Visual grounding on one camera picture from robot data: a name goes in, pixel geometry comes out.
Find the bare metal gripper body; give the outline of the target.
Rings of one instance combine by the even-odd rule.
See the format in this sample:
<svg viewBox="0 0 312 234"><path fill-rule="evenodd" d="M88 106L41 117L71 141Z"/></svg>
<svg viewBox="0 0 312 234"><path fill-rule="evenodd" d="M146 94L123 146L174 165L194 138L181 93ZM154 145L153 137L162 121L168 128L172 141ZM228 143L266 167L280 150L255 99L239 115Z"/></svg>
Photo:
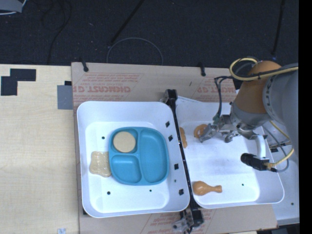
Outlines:
<svg viewBox="0 0 312 234"><path fill-rule="evenodd" d="M242 135L242 121L234 115L214 116L213 123L216 125L216 131L223 136L225 143L229 143L234 137Z"/></svg>

